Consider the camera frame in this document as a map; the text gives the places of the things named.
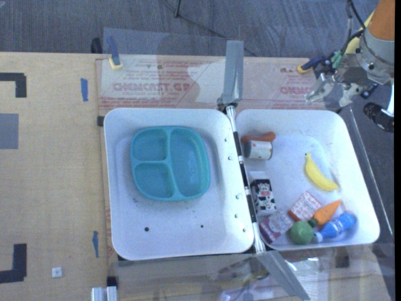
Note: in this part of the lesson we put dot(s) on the thin black and white rod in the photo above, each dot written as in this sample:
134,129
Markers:
240,160

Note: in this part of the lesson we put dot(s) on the orange carrot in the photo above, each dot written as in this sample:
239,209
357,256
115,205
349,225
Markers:
327,212

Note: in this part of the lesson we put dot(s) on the brown cardboard board red print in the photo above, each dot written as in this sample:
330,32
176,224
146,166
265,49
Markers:
163,86

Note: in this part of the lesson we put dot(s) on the yellow banana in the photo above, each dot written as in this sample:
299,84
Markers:
316,174

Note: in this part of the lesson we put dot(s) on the red and white packet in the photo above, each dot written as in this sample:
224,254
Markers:
275,226

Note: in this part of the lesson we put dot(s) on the teal divided plate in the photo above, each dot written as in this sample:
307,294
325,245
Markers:
188,165

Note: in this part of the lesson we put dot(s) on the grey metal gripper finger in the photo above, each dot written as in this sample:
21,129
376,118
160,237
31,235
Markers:
319,89
349,95

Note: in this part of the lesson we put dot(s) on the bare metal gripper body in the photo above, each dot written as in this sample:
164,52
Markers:
360,72

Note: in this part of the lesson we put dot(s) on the green round fruit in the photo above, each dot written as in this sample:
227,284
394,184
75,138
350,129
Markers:
300,232

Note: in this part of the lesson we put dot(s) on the orange and white carton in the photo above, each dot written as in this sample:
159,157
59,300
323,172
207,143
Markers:
304,206

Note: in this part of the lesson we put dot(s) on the black cylinder on white bracket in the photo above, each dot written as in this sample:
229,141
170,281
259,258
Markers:
380,114

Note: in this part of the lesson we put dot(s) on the white can with red dots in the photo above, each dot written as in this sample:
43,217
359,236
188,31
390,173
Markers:
260,150

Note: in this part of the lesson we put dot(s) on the blue and white bottle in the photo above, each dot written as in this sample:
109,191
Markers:
336,226

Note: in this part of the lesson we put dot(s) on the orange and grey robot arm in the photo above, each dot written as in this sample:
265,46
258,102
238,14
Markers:
381,17

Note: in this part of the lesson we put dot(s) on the orange-brown toy sausage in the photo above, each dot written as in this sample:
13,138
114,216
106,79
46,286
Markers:
258,136

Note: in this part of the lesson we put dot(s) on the white plastic tray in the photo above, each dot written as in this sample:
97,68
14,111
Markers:
175,224
347,155

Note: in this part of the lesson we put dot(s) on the cow print milk carton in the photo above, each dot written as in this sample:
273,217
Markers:
263,194

